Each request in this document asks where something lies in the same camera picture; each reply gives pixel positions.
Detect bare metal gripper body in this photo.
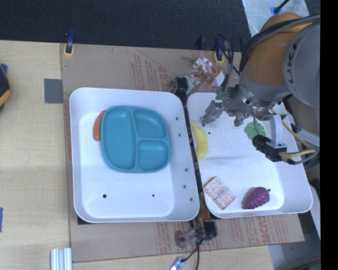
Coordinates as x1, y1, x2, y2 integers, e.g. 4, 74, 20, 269
221, 85, 281, 121

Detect green leafy toy vegetable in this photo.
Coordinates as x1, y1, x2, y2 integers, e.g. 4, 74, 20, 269
244, 121, 267, 141

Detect yellow banana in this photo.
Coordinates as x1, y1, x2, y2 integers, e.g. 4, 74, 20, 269
190, 120, 209, 160

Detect thin black rod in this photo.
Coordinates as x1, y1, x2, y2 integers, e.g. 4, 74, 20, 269
181, 93, 207, 222

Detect brown and white carton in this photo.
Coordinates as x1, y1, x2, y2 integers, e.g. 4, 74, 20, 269
187, 56, 226, 91

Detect white plastic tray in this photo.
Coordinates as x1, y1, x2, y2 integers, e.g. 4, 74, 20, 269
69, 87, 201, 224
186, 92, 314, 219

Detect pink patterned carton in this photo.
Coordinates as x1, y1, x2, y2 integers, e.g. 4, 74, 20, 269
203, 175, 237, 210

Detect purple grapes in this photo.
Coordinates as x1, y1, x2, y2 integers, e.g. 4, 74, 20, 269
241, 186, 272, 210

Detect blue divided plate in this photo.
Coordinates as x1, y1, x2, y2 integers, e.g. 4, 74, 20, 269
100, 105, 172, 174

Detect brown cardboard board, red print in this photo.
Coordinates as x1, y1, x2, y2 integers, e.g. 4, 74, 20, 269
60, 43, 305, 263

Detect orange sausage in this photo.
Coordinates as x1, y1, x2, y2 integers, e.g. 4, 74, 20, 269
92, 109, 107, 142

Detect black block with thin wires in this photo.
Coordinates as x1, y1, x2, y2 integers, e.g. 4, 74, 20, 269
173, 76, 190, 96
203, 220, 217, 239

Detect black cylinder on white bracket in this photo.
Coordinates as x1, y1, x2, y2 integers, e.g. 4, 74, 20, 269
252, 114, 288, 163

